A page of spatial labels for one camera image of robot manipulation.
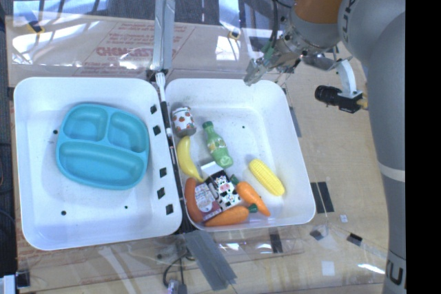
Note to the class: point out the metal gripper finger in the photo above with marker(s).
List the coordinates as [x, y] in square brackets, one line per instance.
[262, 67]
[251, 74]

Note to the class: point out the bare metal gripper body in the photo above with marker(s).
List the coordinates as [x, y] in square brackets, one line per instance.
[285, 55]

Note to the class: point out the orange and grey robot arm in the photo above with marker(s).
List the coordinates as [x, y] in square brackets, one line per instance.
[379, 27]

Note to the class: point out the white plastic tray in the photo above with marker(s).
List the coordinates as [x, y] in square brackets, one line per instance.
[86, 217]
[262, 106]

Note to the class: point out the green bottle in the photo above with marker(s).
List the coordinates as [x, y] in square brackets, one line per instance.
[217, 146]

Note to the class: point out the strawberry print can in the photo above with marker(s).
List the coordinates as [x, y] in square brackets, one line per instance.
[183, 120]

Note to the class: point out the thin black and white rod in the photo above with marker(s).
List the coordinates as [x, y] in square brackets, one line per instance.
[169, 134]

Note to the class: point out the yellow corn cob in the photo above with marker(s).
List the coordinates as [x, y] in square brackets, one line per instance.
[267, 177]

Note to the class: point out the yellow banana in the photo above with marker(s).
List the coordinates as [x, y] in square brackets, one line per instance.
[184, 155]

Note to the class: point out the cow print carton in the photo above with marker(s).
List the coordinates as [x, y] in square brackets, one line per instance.
[226, 191]

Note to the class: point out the orange carrot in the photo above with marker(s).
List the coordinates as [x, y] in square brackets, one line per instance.
[229, 216]
[251, 194]

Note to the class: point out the red and white carton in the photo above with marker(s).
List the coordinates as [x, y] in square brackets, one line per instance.
[206, 201]

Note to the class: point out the orange sausage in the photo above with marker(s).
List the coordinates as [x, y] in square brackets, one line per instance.
[190, 198]

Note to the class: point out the blue divided plate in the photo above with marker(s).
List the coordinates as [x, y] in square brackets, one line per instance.
[103, 148]

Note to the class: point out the black cylinder on white bracket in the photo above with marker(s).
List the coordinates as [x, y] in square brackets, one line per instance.
[348, 98]

